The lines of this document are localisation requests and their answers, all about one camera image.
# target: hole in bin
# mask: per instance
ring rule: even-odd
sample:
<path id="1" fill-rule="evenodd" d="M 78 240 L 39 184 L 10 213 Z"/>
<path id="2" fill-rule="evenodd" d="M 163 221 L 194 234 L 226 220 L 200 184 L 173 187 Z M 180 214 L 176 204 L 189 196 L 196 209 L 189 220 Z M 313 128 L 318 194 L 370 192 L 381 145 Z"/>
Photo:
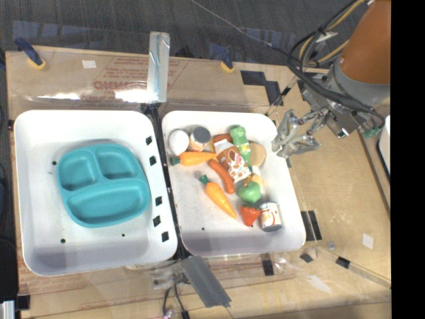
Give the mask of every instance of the hole in bin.
<path id="1" fill-rule="evenodd" d="M 153 220 L 153 226 L 154 227 L 156 227 L 156 226 L 158 226 L 158 224 L 160 224 L 161 223 L 161 218 L 159 217 L 159 215 L 158 216 L 156 216 L 156 218 L 154 218 Z"/>
<path id="2" fill-rule="evenodd" d="M 167 231 L 165 231 L 164 233 L 162 233 L 161 236 L 162 236 L 162 242 L 165 242 L 166 240 L 169 239 L 169 235 L 168 235 L 168 232 Z"/>

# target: toy can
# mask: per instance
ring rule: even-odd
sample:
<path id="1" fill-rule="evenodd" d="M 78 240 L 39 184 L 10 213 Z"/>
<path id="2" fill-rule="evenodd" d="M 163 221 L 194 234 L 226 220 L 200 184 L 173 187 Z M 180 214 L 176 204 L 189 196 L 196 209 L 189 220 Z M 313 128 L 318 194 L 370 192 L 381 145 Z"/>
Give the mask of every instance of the toy can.
<path id="1" fill-rule="evenodd" d="M 263 231 L 277 231 L 282 228 L 277 203 L 265 202 L 261 204 L 260 210 L 260 221 Z"/>
<path id="2" fill-rule="evenodd" d="M 205 149 L 205 146 L 210 142 L 211 133 L 207 128 L 203 126 L 197 126 L 193 129 L 189 136 L 189 147 L 188 149 L 192 152 L 201 152 Z"/>

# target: toy carrot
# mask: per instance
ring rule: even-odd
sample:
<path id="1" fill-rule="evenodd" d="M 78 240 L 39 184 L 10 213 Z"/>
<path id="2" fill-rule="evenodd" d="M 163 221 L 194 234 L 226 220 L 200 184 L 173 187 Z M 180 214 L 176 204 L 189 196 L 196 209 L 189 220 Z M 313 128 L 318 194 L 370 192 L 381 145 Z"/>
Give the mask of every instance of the toy carrot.
<path id="1" fill-rule="evenodd" d="M 179 158 L 170 158 L 171 165 L 197 165 L 217 156 L 214 152 L 182 152 Z"/>
<path id="2" fill-rule="evenodd" d="M 218 205 L 222 210 L 224 210 L 234 219 L 238 217 L 229 200 L 227 199 L 226 194 L 224 194 L 224 191 L 217 183 L 209 182 L 208 177 L 206 175 L 202 175 L 199 178 L 199 181 L 205 184 L 205 193 L 208 195 L 212 202 Z"/>
<path id="3" fill-rule="evenodd" d="M 244 219 L 244 224 L 251 227 L 255 220 L 260 216 L 260 208 L 252 203 L 240 207 L 240 214 Z"/>
<path id="4" fill-rule="evenodd" d="M 208 161 L 208 165 L 222 179 L 223 184 L 224 184 L 224 190 L 228 194 L 233 194 L 234 193 L 234 183 L 233 183 L 233 180 L 232 180 L 232 176 L 230 176 L 228 171 L 221 165 L 221 163 L 219 163 L 215 159 L 210 159 Z"/>

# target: clear packing tape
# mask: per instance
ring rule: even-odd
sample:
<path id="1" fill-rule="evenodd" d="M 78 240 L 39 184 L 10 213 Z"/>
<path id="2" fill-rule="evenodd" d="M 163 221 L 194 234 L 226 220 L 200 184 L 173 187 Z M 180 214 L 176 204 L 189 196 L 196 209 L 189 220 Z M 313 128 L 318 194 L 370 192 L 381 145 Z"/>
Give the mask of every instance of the clear packing tape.
<path id="1" fill-rule="evenodd" d="M 136 110 L 167 100 L 170 38 L 151 32 L 149 55 L 37 47 L 42 70 L 8 52 L 10 117 L 30 109 Z"/>

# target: plastic tray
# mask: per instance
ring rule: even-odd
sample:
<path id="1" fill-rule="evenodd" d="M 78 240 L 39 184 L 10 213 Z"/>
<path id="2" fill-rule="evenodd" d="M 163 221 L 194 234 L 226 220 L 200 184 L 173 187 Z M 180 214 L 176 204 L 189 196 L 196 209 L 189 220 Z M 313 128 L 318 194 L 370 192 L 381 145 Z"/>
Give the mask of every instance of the plastic tray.
<path id="1" fill-rule="evenodd" d="M 266 149 L 264 163 L 254 167 L 254 173 L 262 178 L 264 184 L 260 202 L 274 201 L 278 204 L 283 228 L 267 233 L 261 229 L 259 219 L 253 227 L 247 227 L 239 213 L 242 201 L 236 193 L 228 195 L 238 213 L 236 220 L 219 209 L 205 195 L 204 186 L 198 181 L 201 175 L 206 174 L 209 180 L 222 186 L 220 177 L 206 163 L 191 167 L 169 165 L 183 244 L 189 252 L 202 257 L 299 249 L 305 243 L 305 227 L 286 160 L 272 151 L 271 141 L 277 129 L 271 119 L 251 113 L 172 111 L 162 121 L 167 156 L 174 157 L 168 137 L 176 129 L 190 134 L 195 126 L 204 126 L 216 135 L 228 133 L 237 125 L 246 128 L 249 141 L 257 142 Z"/>
<path id="2" fill-rule="evenodd" d="M 140 163 L 117 144 L 66 153 L 58 162 L 56 176 L 65 209 L 84 227 L 117 225 L 141 215 L 151 204 Z"/>
<path id="3" fill-rule="evenodd" d="M 23 258 L 40 275 L 86 272 L 170 259 L 177 235 L 150 120 L 134 111 L 31 110 L 15 121 Z M 87 228 L 67 213 L 57 184 L 60 158 L 100 144 L 127 148 L 139 161 L 151 202 L 137 217 Z"/>

